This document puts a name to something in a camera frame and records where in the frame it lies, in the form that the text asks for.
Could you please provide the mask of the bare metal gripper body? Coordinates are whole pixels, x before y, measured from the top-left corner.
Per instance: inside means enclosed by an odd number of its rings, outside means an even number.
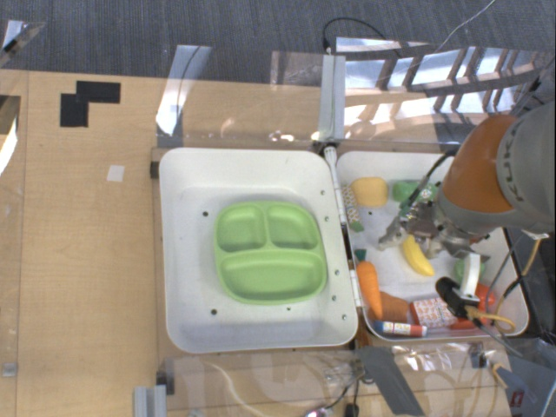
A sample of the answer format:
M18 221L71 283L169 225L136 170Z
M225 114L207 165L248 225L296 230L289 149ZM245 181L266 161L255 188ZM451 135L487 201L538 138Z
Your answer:
M436 202L415 202L400 212L400 221L407 225L407 232L416 240L426 242L436 238L452 257L464 258L472 253L472 246L487 239L489 232L471 233L456 226Z

